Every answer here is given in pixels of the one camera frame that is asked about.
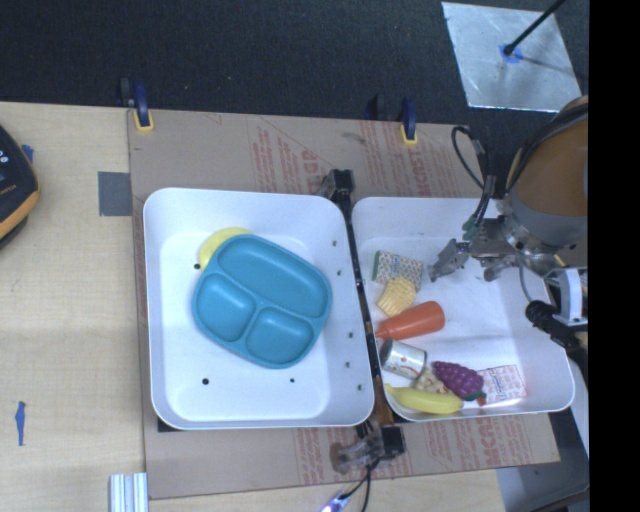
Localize brown cardboard board red print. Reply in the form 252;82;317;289
126;108;562;501

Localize white packet with orange print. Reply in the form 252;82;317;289
371;249;425;291

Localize yellow biscuit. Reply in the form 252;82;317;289
375;277;418;319

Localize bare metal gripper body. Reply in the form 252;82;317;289
467;215;557;275

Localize small white and orange can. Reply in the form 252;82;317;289
378;338;428;380

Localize purple grapes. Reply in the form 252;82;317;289
430;360;486;401

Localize blue divided plate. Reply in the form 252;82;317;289
191;234;334;371

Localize black block with thin wires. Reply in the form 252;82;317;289
330;423;407;475
318;168;357;202

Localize thin black and white rod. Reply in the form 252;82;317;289
340;198;387;427

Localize white plastic tray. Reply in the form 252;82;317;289
350;196;577;424
142;187;376;432

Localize pizza slice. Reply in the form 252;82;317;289
411;368;448;396

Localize yellow bowl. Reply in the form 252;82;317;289
197;226;254;271

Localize white and orange carton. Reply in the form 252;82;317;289
476;364;528;406

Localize yellow banana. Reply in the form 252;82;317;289
383;383;465;416

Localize orange bottle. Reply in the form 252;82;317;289
374;300;447;342

